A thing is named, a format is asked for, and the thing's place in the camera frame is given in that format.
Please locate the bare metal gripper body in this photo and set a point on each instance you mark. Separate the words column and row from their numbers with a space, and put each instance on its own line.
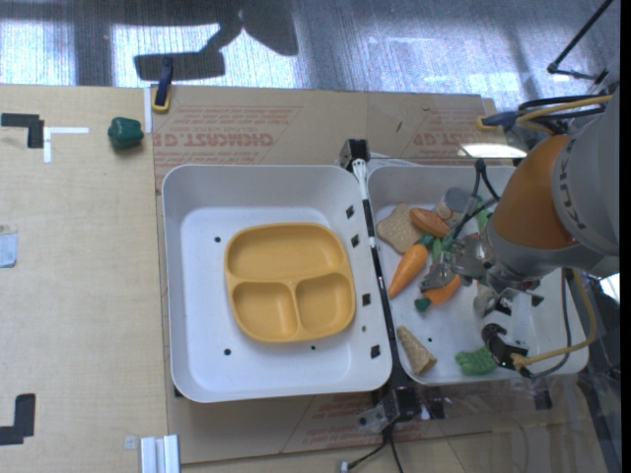
column 468, row 259

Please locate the white plastic tray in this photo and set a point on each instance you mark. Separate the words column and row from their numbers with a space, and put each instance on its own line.
column 453, row 333
column 207, row 264

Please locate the brown cardboard board red print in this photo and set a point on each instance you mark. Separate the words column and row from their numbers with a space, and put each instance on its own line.
column 305, row 131

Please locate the green cylinder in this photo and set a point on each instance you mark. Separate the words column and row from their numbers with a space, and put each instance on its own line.
column 483, row 217

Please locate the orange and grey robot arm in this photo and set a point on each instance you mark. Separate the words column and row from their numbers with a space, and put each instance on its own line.
column 552, row 200

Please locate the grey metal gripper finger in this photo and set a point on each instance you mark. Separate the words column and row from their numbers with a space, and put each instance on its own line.
column 449, row 271
column 431, row 279

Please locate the green broccoli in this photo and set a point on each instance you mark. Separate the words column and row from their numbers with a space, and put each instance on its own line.
column 473, row 361

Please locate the small grey can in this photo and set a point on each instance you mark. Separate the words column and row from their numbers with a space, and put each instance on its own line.
column 451, row 205

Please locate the tan bread slice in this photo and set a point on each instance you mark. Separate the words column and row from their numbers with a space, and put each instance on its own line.
column 397, row 229

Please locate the tan waffle cone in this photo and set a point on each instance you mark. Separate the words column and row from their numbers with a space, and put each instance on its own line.
column 415, row 350

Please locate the small orange carrot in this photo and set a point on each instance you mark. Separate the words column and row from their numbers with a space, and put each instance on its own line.
column 443, row 293

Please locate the large orange carrot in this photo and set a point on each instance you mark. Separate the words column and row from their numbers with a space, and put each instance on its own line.
column 408, row 266

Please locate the yellow divided plate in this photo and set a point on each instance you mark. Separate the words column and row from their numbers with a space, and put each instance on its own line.
column 286, row 279

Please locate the black cylinder on white bracket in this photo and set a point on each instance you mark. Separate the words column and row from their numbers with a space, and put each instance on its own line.
column 498, row 343

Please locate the green bell pepper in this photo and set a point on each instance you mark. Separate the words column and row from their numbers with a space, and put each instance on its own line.
column 125, row 133

